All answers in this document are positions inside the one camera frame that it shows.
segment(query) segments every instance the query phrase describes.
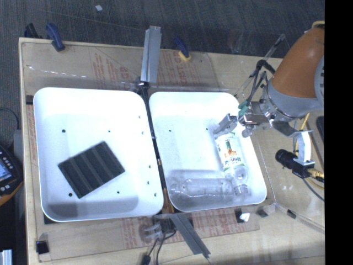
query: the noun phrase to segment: dark floor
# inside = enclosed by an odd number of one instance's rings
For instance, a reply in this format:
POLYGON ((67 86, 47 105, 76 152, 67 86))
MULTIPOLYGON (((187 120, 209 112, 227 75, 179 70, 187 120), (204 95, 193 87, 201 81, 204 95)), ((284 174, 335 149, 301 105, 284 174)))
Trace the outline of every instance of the dark floor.
MULTIPOLYGON (((273 55, 284 57, 313 22, 325 19, 325 0, 0 0, 0 19, 0 108, 20 117, 18 38, 29 23, 44 38, 53 22, 63 40, 132 46, 143 46, 145 30, 156 25, 162 48, 174 49, 179 36, 191 51, 254 56, 264 56, 284 33, 273 55)), ((0 110, 0 145, 11 145, 15 129, 15 117, 0 110)), ((0 250, 15 248, 14 207, 0 207, 0 250)))

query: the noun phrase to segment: black rectangular object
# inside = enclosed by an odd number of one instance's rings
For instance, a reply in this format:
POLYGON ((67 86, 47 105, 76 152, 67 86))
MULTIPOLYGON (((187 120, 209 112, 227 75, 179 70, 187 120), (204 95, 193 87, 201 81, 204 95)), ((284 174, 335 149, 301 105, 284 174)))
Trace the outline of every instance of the black rectangular object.
POLYGON ((105 141, 59 163, 58 166, 78 198, 125 172, 105 141))

